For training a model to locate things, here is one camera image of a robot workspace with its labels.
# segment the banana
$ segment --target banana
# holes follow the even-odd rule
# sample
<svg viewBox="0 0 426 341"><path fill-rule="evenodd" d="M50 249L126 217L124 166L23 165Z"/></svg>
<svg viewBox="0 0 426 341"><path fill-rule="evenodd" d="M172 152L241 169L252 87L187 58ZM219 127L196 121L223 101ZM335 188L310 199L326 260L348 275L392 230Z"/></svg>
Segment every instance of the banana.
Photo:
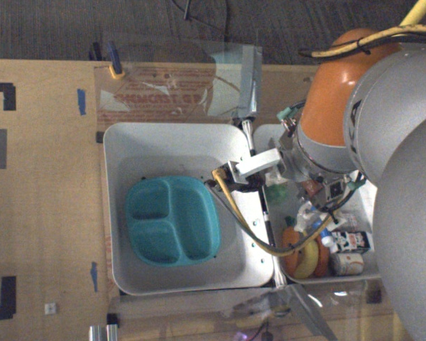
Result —
<svg viewBox="0 0 426 341"><path fill-rule="evenodd" d="M314 273L319 261L319 247L316 241L311 241L302 249L302 261L294 273L294 278L305 279Z"/></svg>

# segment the white container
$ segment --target white container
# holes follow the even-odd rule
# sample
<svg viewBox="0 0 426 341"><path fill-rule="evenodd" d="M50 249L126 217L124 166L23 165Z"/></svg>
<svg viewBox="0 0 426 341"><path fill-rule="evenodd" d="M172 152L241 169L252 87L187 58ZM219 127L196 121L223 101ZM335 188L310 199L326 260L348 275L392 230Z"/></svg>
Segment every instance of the white container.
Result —
<svg viewBox="0 0 426 341"><path fill-rule="evenodd" d="M104 135L111 220L112 273L127 294L258 287L274 272L272 256L253 242L232 215L217 204L221 246L216 257L189 266L151 266L133 252L124 214L125 197L138 181L167 175L211 179L227 161L249 157L246 137L222 124L120 123ZM258 193L234 193L256 234L268 241Z"/></svg>
<svg viewBox="0 0 426 341"><path fill-rule="evenodd" d="M284 128L280 124L269 124L258 127L253 136L257 153L274 148L273 143L278 143L283 132ZM297 199L297 192L298 189L296 184L289 181L287 183L287 193L290 193L290 195L287 197L287 200L277 205L270 204L268 206L273 233L278 246L282 244L282 233L286 227L284 218L288 215L296 217L297 211L302 204L302 202ZM376 187L370 182L367 182L355 192L350 201L342 208L344 212L352 212L355 214L359 223L359 231L372 233L372 216L375 197ZM362 254L362 257L364 260L364 270L359 276L334 276L330 270L328 270L327 275L322 278L294 279L289 276L288 278L302 284L336 283L380 278L381 275L378 271L374 250Z"/></svg>

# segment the blue tape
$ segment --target blue tape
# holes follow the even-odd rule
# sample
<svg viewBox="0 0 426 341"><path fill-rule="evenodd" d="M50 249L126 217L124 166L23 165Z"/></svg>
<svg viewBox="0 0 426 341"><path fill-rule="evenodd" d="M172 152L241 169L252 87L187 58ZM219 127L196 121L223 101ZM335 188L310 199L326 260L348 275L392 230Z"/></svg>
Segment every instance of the blue tape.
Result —
<svg viewBox="0 0 426 341"><path fill-rule="evenodd" d="M77 89L77 103L79 104L79 112L81 115L86 115L85 108L87 103L85 102L85 91Z"/></svg>

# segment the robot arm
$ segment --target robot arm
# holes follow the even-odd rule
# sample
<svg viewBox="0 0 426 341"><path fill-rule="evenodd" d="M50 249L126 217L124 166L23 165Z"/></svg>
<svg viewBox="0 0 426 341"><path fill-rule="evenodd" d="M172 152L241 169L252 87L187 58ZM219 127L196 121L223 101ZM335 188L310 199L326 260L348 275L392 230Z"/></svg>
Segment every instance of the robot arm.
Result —
<svg viewBox="0 0 426 341"><path fill-rule="evenodd" d="M349 32L335 45L370 33ZM337 203L349 174L363 173L378 187L373 233L383 283L411 335L426 340L426 48L391 43L322 63L300 121L280 119L277 150L228 173L247 186L277 165L317 208Z"/></svg>

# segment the small bottle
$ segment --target small bottle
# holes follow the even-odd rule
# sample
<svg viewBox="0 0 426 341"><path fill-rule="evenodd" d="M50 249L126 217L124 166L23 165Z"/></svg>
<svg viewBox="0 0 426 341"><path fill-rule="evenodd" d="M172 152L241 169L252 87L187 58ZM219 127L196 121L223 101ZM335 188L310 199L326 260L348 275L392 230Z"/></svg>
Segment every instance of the small bottle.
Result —
<svg viewBox="0 0 426 341"><path fill-rule="evenodd" d="M318 218L317 209L310 201L301 205L297 213L297 224L294 229L297 232L304 232Z"/></svg>
<svg viewBox="0 0 426 341"><path fill-rule="evenodd" d="M317 229L322 224L322 220L318 219L312 227ZM322 232L320 232L320 238L322 239L322 244L324 247L333 247L334 246L334 238L333 234L325 227Z"/></svg>

